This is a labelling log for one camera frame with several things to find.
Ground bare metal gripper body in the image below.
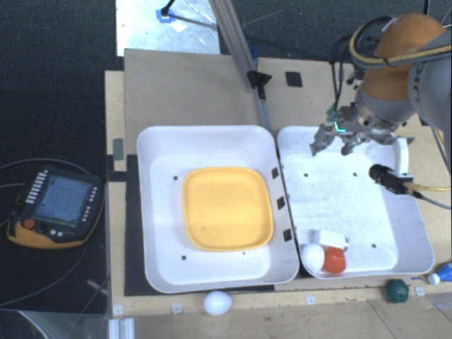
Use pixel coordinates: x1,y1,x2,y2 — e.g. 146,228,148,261
327,105,400,146

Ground white plastic tray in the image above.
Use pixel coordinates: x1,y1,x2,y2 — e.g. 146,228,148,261
136,124,301,295
276,125,436,280

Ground white carton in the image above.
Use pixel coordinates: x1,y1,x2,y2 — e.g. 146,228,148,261
309,228,350,251

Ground yellow plate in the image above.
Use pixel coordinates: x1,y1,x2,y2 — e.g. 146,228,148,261
182,166,275,252

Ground white toy egg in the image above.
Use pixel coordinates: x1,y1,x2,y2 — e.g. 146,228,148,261
301,242,326,273
203,290,234,317

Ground red-orange rounded toy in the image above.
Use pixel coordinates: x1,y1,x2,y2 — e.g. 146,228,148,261
321,246,347,274

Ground brown cardboard sheet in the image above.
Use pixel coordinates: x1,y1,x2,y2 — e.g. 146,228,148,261
124,48,358,162

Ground dark green round toy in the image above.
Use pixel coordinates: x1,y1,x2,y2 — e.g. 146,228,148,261
385,278,410,304

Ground blue and white bottle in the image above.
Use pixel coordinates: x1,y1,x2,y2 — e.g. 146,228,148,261
427,262,452,285

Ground pale wood board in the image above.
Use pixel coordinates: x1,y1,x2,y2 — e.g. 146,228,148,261
105,69,452,318

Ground black cylinder on white bracket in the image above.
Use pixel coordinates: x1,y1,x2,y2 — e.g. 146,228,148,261
369,136,415,195

